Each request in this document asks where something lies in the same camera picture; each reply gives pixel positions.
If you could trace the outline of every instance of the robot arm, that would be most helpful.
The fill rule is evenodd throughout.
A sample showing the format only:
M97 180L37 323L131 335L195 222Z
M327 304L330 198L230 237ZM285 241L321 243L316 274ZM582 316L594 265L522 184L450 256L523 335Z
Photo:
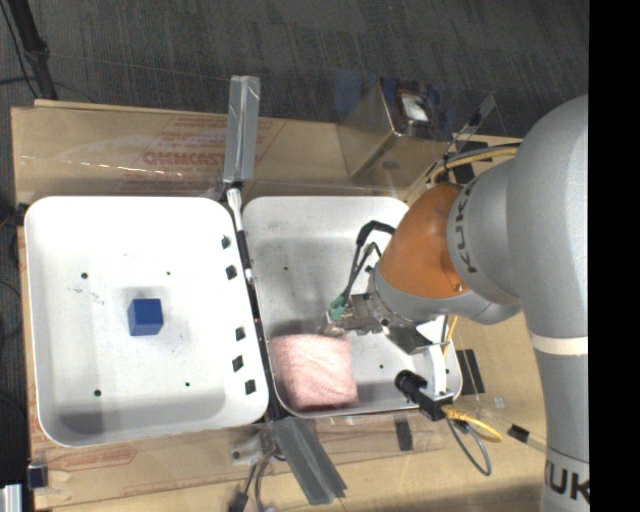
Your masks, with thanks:
M370 319L408 353L428 340L406 327L442 314L492 324L522 308L547 412L545 512L590 509L587 109L586 96L557 108L466 188L425 192L365 294Z

